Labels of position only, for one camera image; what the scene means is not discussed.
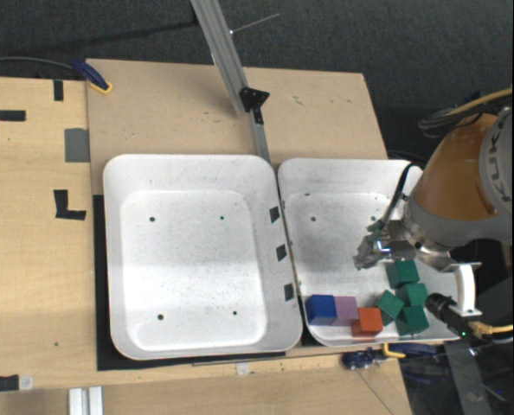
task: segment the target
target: red block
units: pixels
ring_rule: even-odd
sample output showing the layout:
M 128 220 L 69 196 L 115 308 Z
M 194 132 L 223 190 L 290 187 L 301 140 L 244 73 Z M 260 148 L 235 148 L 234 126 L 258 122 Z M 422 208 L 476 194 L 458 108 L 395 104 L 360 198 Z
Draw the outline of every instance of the red block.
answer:
M 375 337 L 384 328 L 378 308 L 358 308 L 359 319 L 351 324 L 353 336 Z

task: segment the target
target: block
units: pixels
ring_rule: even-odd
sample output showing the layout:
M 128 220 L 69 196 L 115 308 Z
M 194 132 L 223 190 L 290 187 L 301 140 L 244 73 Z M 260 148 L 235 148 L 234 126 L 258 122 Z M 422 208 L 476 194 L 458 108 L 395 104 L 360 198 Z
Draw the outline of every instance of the block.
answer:
M 412 259 L 395 261 L 386 268 L 386 273 L 388 274 L 389 286 L 392 289 L 420 281 L 419 272 L 416 270 L 416 264 Z
M 355 297 L 334 297 L 336 320 L 331 326 L 350 326 L 359 319 L 357 299 Z
M 405 306 L 395 325 L 399 335 L 416 335 L 430 327 L 422 306 Z
M 387 326 L 399 316 L 405 302 L 389 290 L 385 290 L 376 300 L 376 307 L 382 312 L 382 324 Z
M 395 294 L 405 302 L 407 306 L 423 306 L 428 298 L 427 287 L 424 283 L 404 284 Z
M 353 336 L 374 338 L 384 329 L 382 312 L 378 308 L 357 308 L 359 319 L 351 324 Z
M 332 295 L 311 295 L 305 301 L 307 322 L 313 326 L 330 326 L 336 320 L 336 303 Z

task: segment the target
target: purple block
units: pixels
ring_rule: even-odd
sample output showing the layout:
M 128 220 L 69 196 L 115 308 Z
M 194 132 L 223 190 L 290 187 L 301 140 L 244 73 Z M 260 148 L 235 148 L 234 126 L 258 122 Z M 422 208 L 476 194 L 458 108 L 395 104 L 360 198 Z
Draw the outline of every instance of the purple block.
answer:
M 331 326 L 350 326 L 359 319 L 355 297 L 334 297 L 337 318 Z

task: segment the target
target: dark floor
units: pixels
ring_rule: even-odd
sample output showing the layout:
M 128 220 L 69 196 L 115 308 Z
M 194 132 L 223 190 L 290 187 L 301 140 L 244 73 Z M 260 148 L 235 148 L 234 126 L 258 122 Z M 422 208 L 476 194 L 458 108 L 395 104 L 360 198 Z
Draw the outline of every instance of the dark floor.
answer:
M 363 73 L 391 156 L 428 159 L 438 141 L 421 134 L 420 118 L 512 83 L 513 0 L 219 1 L 244 66 Z M 268 16 L 275 17 L 237 30 Z M 0 56 L 211 63 L 191 20 L 189 0 L 0 0 Z M 0 63 L 0 75 L 74 78 L 16 62 Z M 493 266 L 482 268 L 481 290 L 508 275 L 498 247 L 484 242 L 469 249 Z M 508 397 L 512 344 L 482 358 L 488 366 L 481 368 L 492 375 L 504 370 L 498 379 Z M 448 382 L 447 395 L 455 398 Z M 416 415 L 449 413 L 435 411 L 428 389 L 408 380 Z M 434 396 L 441 402 L 442 394 Z

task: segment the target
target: white tray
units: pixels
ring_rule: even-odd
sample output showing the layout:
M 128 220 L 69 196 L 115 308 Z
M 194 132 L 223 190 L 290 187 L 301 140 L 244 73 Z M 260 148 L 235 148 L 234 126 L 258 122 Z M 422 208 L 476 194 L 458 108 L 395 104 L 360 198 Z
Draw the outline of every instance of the white tray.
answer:
M 353 296 L 359 307 L 372 306 L 390 290 L 387 262 L 360 271 L 353 256 L 367 233 L 389 204 L 400 175 L 402 160 L 332 160 L 296 158 L 279 168 L 279 189 L 289 235 L 299 292 L 305 301 L 312 294 Z M 404 192 L 409 194 L 421 171 L 412 168 Z M 401 204 L 393 218 L 401 217 Z M 451 273 L 439 273 L 415 261 L 428 293 L 456 297 Z M 418 335 L 399 336 L 394 323 L 384 327 L 374 342 L 441 341 L 457 337 L 427 310 L 429 329 Z M 313 337 L 331 347 L 370 343 L 353 337 L 349 327 L 308 325 Z
M 112 340 L 136 360 L 285 351 L 302 321 L 272 167 L 123 155 L 104 171 Z

